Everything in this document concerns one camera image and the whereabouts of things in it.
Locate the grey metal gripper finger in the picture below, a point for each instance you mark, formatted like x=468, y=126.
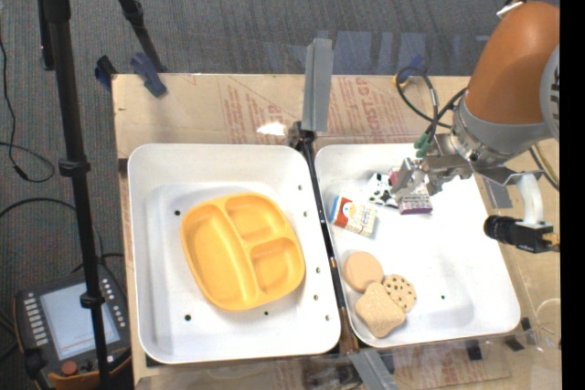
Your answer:
x=435, y=186
x=407, y=178

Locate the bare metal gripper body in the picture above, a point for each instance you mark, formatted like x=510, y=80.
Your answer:
x=450, y=162

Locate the small colourful striped carton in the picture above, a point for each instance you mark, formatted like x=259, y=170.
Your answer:
x=416, y=204

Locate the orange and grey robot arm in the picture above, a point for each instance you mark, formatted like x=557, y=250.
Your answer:
x=507, y=68

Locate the black and white carton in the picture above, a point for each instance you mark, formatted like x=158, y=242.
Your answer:
x=379, y=192

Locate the red and white carton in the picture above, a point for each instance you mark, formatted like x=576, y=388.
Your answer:
x=353, y=217

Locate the white plastic tray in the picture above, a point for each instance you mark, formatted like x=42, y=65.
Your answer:
x=164, y=333
x=457, y=269

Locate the round tan biscuit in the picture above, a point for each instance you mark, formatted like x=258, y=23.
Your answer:
x=362, y=270

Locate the chocolate chip cookie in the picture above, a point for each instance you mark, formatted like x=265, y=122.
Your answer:
x=403, y=291

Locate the tan bread slice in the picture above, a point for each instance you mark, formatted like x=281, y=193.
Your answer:
x=379, y=311

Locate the yellow divided plate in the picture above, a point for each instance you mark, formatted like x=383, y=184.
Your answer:
x=237, y=256

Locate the brown cardboard board red print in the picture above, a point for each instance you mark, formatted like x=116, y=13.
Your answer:
x=210, y=109

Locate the black tripod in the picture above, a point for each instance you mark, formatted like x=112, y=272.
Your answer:
x=68, y=105

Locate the black cylinder on white bracket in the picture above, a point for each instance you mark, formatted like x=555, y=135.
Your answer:
x=516, y=232

